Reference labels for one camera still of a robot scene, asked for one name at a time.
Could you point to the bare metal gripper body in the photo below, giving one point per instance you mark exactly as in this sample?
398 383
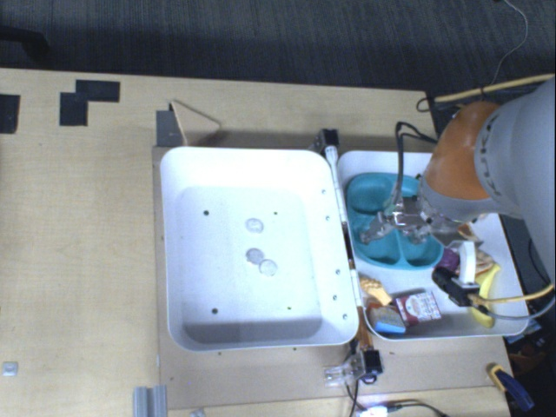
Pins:
417 217

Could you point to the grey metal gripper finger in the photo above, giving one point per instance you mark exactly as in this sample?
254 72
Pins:
419 236
375 229

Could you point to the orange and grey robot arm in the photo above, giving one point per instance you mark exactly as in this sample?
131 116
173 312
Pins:
512 163

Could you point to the blue divided plate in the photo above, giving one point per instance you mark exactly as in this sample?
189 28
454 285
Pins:
369 193

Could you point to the purple grapes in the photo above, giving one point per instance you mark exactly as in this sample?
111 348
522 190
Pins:
449 260

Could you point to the orange pizza slice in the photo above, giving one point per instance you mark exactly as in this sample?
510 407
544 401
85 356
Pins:
468 231

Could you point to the tan waffle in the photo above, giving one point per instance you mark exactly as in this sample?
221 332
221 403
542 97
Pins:
373 288

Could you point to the tan bread slice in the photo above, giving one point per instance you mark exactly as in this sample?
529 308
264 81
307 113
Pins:
483 262

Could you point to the red and white carton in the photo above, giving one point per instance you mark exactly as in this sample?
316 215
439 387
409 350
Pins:
419 309

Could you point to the yellow banana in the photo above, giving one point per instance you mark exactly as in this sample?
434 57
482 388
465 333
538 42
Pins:
487 282

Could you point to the blue and yellow sponge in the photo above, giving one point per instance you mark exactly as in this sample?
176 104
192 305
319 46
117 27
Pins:
388 320

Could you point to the white plastic tray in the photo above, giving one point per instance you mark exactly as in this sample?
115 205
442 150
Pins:
443 328
243 302

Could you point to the clear round disc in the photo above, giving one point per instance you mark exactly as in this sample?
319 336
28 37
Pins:
254 225
268 267
254 255

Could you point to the black cylinder on white bracket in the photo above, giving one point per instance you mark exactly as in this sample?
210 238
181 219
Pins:
454 286

